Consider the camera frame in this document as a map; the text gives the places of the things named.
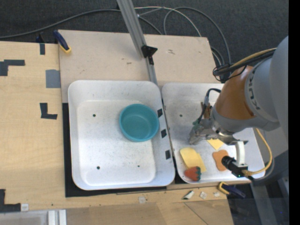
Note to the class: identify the teal bowl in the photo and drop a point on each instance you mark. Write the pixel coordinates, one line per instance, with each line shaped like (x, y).
(139, 123)

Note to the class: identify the small yellow cheese slice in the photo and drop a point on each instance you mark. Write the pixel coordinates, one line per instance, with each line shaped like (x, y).
(216, 144)

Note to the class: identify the white plastic tray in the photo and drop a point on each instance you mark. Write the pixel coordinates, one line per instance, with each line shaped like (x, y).
(105, 144)
(185, 102)

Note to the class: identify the orange bread slice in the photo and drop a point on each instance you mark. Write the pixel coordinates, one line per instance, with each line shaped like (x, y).
(219, 159)

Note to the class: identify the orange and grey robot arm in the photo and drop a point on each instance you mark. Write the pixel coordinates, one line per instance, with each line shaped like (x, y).
(236, 97)

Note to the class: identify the pale wood board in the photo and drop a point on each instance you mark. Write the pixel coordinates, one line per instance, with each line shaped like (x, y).
(105, 55)

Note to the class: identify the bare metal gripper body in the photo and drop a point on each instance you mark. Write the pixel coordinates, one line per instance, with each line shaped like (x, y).
(212, 131)

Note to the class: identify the red strawberry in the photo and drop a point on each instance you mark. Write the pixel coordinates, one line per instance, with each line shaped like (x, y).
(192, 173)

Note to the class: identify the black cylinder on white bracket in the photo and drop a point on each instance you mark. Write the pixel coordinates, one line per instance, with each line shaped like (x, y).
(234, 164)

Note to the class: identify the large yellow cheese slice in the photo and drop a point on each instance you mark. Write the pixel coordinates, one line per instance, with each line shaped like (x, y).
(191, 157)

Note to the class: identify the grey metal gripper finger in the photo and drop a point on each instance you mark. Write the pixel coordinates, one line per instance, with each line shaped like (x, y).
(193, 139)
(202, 138)

